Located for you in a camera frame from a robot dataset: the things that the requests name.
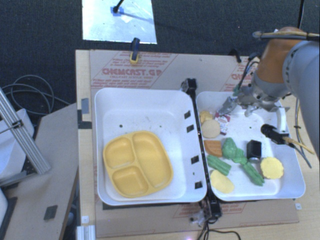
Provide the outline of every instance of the wooden table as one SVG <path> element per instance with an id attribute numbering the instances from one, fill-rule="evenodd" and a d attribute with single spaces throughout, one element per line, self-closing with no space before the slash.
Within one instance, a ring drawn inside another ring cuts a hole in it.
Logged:
<path id="1" fill-rule="evenodd" d="M 91 105 L 90 105 L 90 52 L 87 50 L 76 51 L 76 79 L 77 79 L 77 109 L 82 109 L 83 102 L 89 102 L 88 111 L 83 113 L 81 120 L 83 122 L 90 122 L 91 118 Z M 293 96 L 287 97 L 282 101 L 282 105 L 285 107 L 291 107 L 286 113 L 287 124 L 292 136 L 295 136 L 294 124 L 295 124 L 295 102 L 296 99 Z M 300 118 L 300 125 L 302 126 L 301 135 L 308 147 L 311 147 L 310 140 L 303 126 L 303 121 Z M 95 195 L 94 195 L 94 167 L 93 167 L 93 141 L 92 141 L 92 129 L 80 128 L 78 131 L 78 137 L 81 141 L 79 143 L 79 182 L 80 182 L 80 210 L 82 218 L 81 225 L 84 227 L 91 226 L 89 232 L 94 232 L 94 226 L 96 223 L 96 211 L 95 211 Z M 301 206 L 301 209 L 297 211 L 299 217 L 299 223 L 291 224 L 277 224 L 264 225 L 264 226 L 252 226 L 252 227 L 239 227 L 232 228 L 237 231 L 242 239 L 246 240 L 276 240 L 276 239 L 318 239 L 320 235 L 320 182 L 319 182 L 319 160 L 316 155 L 307 154 L 307 157 L 312 165 L 310 169 L 300 155 L 298 160 L 303 173 L 303 177 L 306 184 L 305 194 L 295 200 L 295 203 Z M 197 239 L 199 235 L 198 231 L 187 232 L 175 232 L 175 233 L 161 233 L 161 234 L 145 234 L 136 236 L 121 236 L 121 237 L 108 237 L 99 238 L 106 240 L 116 239 L 128 239 L 128 240 L 168 240 L 168 239 Z M 236 236 L 229 234 L 218 234 L 211 232 L 209 239 L 236 239 Z"/>
<path id="2" fill-rule="evenodd" d="M 41 119 L 35 143 L 51 169 L 4 192 L 17 198 L 5 240 L 63 239 L 78 182 L 76 113 L 72 104 Z M 51 208 L 55 213 L 44 220 Z"/>

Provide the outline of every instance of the blue tape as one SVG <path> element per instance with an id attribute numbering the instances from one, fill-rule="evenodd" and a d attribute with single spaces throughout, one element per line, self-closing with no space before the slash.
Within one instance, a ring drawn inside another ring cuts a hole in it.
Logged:
<path id="1" fill-rule="evenodd" d="M 110 7 L 110 11 L 111 11 L 112 15 L 115 17 L 121 16 L 121 14 L 125 13 L 125 10 L 121 6 L 119 7 L 119 10 L 117 13 L 114 13 L 114 6 Z"/>

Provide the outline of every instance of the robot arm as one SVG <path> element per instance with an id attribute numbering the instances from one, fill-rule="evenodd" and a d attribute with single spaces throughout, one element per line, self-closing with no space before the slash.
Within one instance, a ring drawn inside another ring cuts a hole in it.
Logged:
<path id="1" fill-rule="evenodd" d="M 286 27 L 280 32 L 301 30 Z M 251 84 L 235 91 L 219 111 L 221 115 L 238 104 L 249 116 L 263 108 L 281 114 L 275 103 L 289 93 L 300 101 L 300 109 L 314 150 L 319 157 L 319 43 L 272 39 L 265 48 Z"/>

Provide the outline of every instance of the black tape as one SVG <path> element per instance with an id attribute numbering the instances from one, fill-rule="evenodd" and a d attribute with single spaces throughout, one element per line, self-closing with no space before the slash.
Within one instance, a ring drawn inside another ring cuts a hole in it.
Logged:
<path id="1" fill-rule="evenodd" d="M 189 118 L 190 116 L 191 116 L 191 112 L 190 112 L 190 110 L 189 110 L 187 113 L 184 114 L 184 119 L 187 119 L 187 118 Z"/>
<path id="2" fill-rule="evenodd" d="M 193 165 L 194 163 L 199 162 L 199 156 L 196 155 L 194 157 L 191 158 L 191 164 Z"/>
<path id="3" fill-rule="evenodd" d="M 47 207 L 45 210 L 43 220 L 48 221 L 48 220 L 54 219 L 56 217 L 57 209 L 58 209 L 58 205 Z"/>
<path id="4" fill-rule="evenodd" d="M 92 122 L 82 120 L 81 109 L 77 110 L 77 115 L 78 115 L 78 129 L 92 129 Z"/>
<path id="5" fill-rule="evenodd" d="M 198 181 L 198 182 L 196 182 L 196 183 L 194 183 L 194 189 L 196 190 L 196 189 L 200 189 L 200 188 L 202 188 L 203 186 L 202 186 L 202 182 L 201 181 Z"/>
<path id="6" fill-rule="evenodd" d="M 195 127 L 194 127 L 194 125 L 192 124 L 192 125 L 190 125 L 190 126 L 188 126 L 188 127 L 186 128 L 186 132 L 189 133 L 189 132 L 191 132 L 191 131 L 194 130 L 194 129 L 195 129 Z"/>

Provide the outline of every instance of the yellow toy food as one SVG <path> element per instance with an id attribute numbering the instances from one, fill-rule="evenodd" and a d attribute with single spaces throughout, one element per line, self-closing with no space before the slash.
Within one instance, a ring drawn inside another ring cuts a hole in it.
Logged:
<path id="1" fill-rule="evenodd" d="M 220 123 L 214 119 L 206 120 L 201 129 L 203 137 L 213 139 L 220 134 Z"/>
<path id="2" fill-rule="evenodd" d="M 279 179 L 284 175 L 282 163 L 275 157 L 266 157 L 261 161 L 262 174 L 267 179 Z"/>
<path id="3" fill-rule="evenodd" d="M 203 124 L 206 120 L 212 120 L 214 118 L 214 116 L 212 114 L 210 114 L 209 111 L 201 111 L 200 112 L 200 123 Z"/>
<path id="4" fill-rule="evenodd" d="M 218 170 L 214 170 L 210 175 L 211 185 L 218 191 L 229 194 L 235 189 L 235 185 L 228 177 L 224 176 Z"/>

